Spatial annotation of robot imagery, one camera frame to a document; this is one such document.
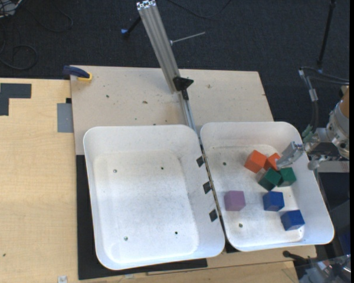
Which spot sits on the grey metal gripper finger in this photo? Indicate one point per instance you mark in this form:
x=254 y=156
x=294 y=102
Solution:
x=290 y=155
x=313 y=165

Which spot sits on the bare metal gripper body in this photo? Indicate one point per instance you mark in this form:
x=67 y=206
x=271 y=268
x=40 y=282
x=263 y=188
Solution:
x=327 y=149

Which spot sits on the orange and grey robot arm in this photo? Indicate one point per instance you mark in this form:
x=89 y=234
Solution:
x=342 y=113

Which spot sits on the orange cube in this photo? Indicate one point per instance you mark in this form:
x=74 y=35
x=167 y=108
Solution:
x=272 y=161
x=255 y=161

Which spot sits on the green cube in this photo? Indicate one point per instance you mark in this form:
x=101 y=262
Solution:
x=288 y=177
x=270 y=180

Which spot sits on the blue cube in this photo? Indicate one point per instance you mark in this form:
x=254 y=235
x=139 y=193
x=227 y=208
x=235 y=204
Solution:
x=273 y=201
x=292 y=220

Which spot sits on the purple cube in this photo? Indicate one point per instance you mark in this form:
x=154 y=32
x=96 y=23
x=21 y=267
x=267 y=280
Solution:
x=234 y=200

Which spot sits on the white plastic tray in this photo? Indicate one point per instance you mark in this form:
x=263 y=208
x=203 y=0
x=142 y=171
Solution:
x=144 y=199
x=253 y=231

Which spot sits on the pale wood board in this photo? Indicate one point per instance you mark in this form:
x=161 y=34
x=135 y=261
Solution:
x=127 y=99

